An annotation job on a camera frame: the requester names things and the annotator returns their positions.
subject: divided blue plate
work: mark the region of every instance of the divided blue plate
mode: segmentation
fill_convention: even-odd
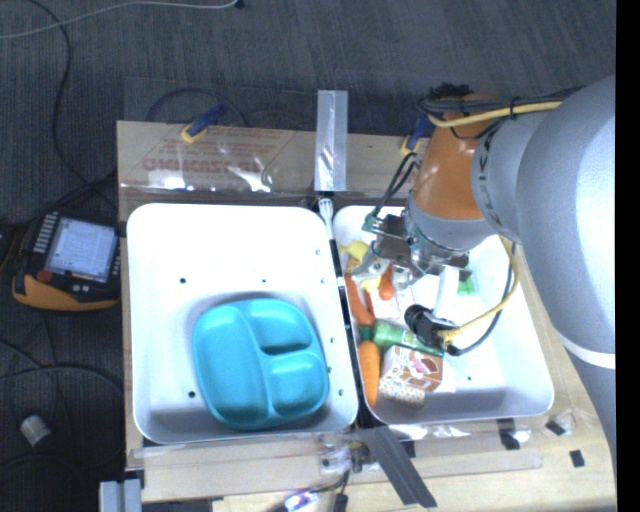
[[[235,430],[260,430],[313,414],[329,377],[320,341],[289,302],[250,299],[203,313],[191,336],[207,407]]]

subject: orange carrot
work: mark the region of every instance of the orange carrot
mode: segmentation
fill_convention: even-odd
[[[393,281],[391,280],[391,273],[393,272],[393,265],[389,264],[387,270],[382,274],[380,279],[380,285],[378,286],[378,295],[382,300],[391,300],[396,291],[393,287]]]
[[[358,345],[358,359],[364,395],[370,407],[375,407],[380,380],[380,349],[371,340],[363,340]]]
[[[358,292],[358,285],[351,278],[351,274],[344,275],[344,282],[347,287],[347,300],[349,301],[351,314],[353,314],[359,326],[372,326],[376,319],[362,303]]]

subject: dark floor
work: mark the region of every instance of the dark floor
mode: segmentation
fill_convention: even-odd
[[[150,111],[172,89],[232,95],[238,110],[222,124],[301,130],[315,127],[317,90],[347,90],[351,132],[405,135],[416,100],[442,82],[527,96],[616,71],[614,0],[245,4],[0,2],[0,221],[25,224],[112,173],[116,121],[208,108],[192,90]],[[73,206],[115,218],[115,205],[112,179]],[[0,276],[0,510],[96,511],[98,483],[123,467],[121,312],[33,310],[13,300],[10,277]],[[31,414],[52,430],[51,451],[21,435]]]

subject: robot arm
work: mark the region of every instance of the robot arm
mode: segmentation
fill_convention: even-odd
[[[617,473],[614,181],[612,76],[551,110],[436,128],[402,222],[386,220],[375,245],[389,257],[403,239],[417,274],[456,265],[491,234],[520,244]]]

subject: green bottle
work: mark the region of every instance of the green bottle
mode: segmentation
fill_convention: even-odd
[[[382,320],[377,320],[373,325],[373,338],[371,341],[378,345],[383,352],[392,345],[400,345],[418,352],[431,354],[432,356],[444,356],[443,349],[425,345],[409,329],[403,329]]]

